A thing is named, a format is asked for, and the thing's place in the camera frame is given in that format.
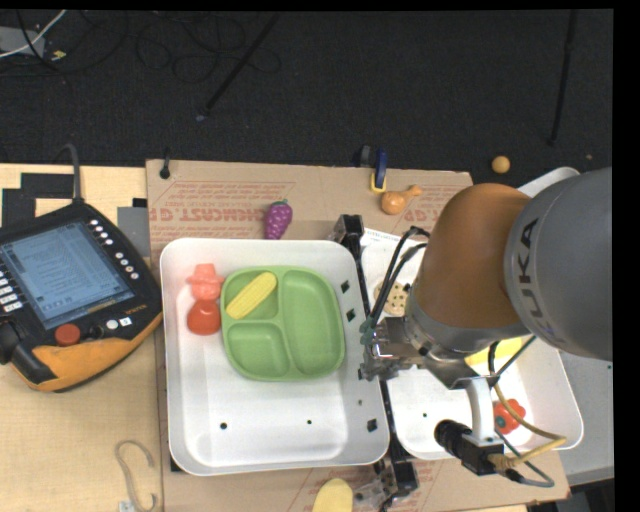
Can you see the purple grapes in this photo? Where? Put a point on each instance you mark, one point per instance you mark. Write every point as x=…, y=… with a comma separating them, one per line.
x=278, y=220

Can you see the brown cardboard board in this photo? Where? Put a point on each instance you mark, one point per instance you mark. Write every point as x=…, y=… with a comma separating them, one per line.
x=320, y=195

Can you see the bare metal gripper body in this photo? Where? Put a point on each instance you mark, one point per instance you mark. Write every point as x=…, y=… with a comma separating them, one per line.
x=400, y=345

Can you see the green divided plate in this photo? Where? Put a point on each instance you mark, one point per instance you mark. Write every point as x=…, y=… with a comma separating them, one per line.
x=310, y=325

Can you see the white plastic tray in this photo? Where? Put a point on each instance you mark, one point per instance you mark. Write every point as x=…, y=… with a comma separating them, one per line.
x=430, y=400
x=270, y=425

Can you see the tan chocolate chip biscuit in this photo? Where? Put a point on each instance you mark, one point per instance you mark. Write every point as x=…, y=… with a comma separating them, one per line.
x=395, y=300

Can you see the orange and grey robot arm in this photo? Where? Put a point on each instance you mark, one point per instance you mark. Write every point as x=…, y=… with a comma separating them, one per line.
x=480, y=260

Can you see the black cylinder on white bracket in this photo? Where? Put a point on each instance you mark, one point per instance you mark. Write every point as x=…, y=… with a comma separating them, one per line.
x=465, y=442

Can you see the tan ball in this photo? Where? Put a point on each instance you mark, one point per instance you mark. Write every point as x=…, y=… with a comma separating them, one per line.
x=500, y=164

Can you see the orange figure with pink hat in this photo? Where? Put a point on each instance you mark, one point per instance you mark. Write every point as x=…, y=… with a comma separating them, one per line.
x=204, y=310

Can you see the yellow corn cob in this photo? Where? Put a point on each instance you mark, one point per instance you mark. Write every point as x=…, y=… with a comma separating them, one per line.
x=251, y=295

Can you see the yellow flat item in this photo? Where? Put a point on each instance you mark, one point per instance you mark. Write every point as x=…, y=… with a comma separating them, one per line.
x=505, y=347

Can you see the brown chicken drumstick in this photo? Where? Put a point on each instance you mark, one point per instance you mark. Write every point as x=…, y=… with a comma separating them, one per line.
x=395, y=201

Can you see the orange flower toy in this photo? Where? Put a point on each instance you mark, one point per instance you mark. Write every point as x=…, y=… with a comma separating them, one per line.
x=510, y=417

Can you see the pale yellow rounded toy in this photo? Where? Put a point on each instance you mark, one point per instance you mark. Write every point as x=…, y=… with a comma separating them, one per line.
x=334, y=496

